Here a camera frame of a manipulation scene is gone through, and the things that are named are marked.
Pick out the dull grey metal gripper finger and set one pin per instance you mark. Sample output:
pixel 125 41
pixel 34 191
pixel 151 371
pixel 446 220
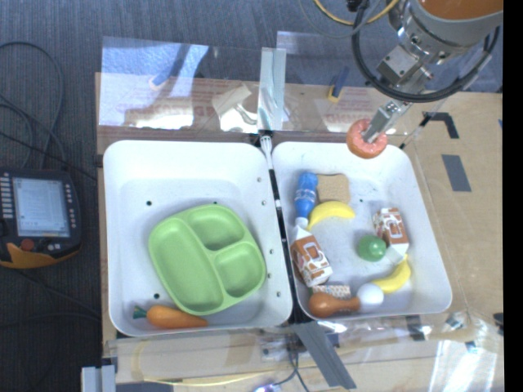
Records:
pixel 379 121

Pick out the orange and white carton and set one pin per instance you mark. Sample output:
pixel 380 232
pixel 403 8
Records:
pixel 390 227
pixel 311 259

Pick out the blue bottle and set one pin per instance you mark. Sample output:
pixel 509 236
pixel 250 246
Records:
pixel 305 194

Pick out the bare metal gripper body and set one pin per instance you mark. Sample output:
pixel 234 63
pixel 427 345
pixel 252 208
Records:
pixel 402 65

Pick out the green divided plate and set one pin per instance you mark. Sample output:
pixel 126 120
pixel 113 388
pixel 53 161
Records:
pixel 184 259

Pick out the white egg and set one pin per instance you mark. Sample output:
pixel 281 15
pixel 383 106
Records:
pixel 371 295

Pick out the pink doughnut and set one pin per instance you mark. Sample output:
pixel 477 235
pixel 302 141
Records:
pixel 356 144

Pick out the brown cardboard board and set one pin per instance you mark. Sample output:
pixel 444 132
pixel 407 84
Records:
pixel 470 239

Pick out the yellow banana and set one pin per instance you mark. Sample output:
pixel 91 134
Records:
pixel 329 210
pixel 395 280

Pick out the orange carrot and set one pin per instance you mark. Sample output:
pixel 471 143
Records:
pixel 171 317

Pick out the green pear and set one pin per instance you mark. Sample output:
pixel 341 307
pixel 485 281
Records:
pixel 371 248

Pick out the white plastic tray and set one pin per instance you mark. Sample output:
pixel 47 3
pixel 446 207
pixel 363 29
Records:
pixel 408 178
pixel 135 170

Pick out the brown chicken drumstick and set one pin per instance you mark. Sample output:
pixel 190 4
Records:
pixel 327 305

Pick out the orange and white packet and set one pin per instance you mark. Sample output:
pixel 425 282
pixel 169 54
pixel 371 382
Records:
pixel 333 290

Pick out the brown bread slice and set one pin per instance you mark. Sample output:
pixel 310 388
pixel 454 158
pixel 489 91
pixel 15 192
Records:
pixel 334 188

